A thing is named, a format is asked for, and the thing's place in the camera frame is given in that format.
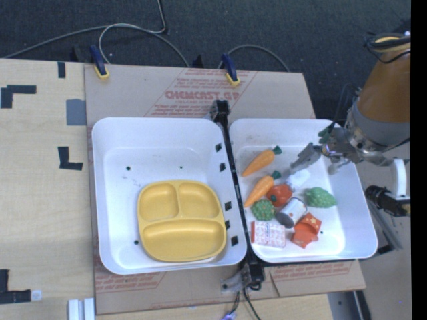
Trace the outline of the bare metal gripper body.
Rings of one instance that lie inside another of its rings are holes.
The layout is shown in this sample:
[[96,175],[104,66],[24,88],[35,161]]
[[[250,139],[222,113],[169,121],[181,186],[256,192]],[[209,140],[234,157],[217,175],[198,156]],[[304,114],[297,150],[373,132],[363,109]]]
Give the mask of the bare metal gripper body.
[[377,166],[389,166],[393,162],[384,156],[390,147],[374,142],[357,126],[330,124],[321,131],[321,147],[321,153],[332,162],[345,159],[353,163],[366,161]]

